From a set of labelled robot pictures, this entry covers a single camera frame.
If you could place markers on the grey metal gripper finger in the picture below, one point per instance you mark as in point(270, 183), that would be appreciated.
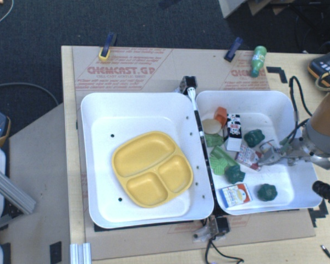
point(268, 160)
point(273, 150)

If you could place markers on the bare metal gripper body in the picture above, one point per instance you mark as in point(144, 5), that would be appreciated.
point(302, 151)

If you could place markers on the white and red carton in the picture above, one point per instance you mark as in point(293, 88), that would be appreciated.
point(247, 156)

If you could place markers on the dark green broccoli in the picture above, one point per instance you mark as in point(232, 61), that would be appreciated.
point(234, 174)
point(267, 192)
point(253, 138)

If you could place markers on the white plastic tray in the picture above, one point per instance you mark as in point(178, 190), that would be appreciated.
point(104, 153)
point(275, 111)

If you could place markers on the black and white milk carton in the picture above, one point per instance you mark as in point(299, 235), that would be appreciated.
point(233, 131)

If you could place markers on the light green toy stalk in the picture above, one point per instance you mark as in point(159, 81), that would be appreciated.
point(222, 154)

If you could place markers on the white, blue and orange carton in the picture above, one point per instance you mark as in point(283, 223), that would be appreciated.
point(235, 195)

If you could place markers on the light green toy vegetable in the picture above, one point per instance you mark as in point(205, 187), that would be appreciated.
point(218, 165)
point(213, 140)

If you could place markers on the orange cube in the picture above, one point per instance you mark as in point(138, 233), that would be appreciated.
point(221, 115)

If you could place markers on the thin black and white rod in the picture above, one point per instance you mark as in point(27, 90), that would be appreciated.
point(200, 131)

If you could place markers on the green plastic bottle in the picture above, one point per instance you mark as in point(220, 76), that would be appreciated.
point(258, 59)

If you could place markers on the yellow divided plate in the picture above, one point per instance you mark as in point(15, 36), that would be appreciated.
point(145, 153)

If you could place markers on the brown cardboard board, red print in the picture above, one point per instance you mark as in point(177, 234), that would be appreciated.
point(132, 70)

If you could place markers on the black cylinder on white bracket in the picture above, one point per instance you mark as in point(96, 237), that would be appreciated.
point(323, 189)

